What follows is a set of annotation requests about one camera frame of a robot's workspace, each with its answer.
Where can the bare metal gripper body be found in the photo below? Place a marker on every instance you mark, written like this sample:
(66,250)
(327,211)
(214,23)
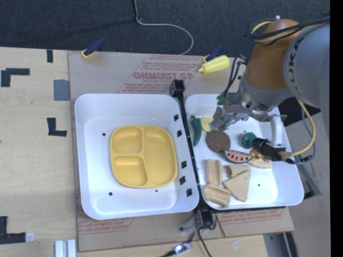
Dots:
(235,103)

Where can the white plastic tray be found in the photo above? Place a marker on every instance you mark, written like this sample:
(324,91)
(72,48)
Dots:
(276,186)
(96,154)

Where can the black cylinder on white bracket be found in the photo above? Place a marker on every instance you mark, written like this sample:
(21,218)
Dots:
(266,148)

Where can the yellow lemon slice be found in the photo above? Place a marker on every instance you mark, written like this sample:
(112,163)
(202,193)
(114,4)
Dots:
(205,124)

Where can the thin black rod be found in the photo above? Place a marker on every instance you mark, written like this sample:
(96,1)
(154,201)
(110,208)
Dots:
(190,146)

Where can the pizza slice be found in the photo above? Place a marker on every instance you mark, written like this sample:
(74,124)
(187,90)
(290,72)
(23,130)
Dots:
(261,163)

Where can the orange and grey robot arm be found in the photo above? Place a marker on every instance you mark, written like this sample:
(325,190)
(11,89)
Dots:
(270,63)

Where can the red watermelon slice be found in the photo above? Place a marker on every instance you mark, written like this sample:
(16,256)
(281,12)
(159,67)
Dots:
(237,157)

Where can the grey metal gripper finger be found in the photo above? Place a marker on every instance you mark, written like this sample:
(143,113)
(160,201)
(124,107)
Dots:
(232,120)
(216,120)

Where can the green chili pepper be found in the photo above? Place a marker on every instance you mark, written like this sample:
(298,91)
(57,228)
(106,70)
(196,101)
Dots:
(197,131)

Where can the round brown biscuit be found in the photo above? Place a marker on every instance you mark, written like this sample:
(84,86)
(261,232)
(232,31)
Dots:
(218,142)

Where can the yellow divided plate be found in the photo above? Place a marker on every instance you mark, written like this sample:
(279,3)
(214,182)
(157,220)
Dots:
(158,157)

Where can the large triangular bread slice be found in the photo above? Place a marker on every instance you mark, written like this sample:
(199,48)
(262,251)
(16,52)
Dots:
(239,186)

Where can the brown cardboard board, red print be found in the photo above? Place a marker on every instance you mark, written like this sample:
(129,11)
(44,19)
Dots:
(107,74)

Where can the beige bread roll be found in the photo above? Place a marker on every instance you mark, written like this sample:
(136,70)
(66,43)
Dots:
(217,195)
(213,171)

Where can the yellow squeeze bottle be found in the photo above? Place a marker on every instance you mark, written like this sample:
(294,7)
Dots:
(215,64)

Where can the dark green broccoli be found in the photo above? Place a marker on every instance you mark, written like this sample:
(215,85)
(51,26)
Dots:
(247,140)

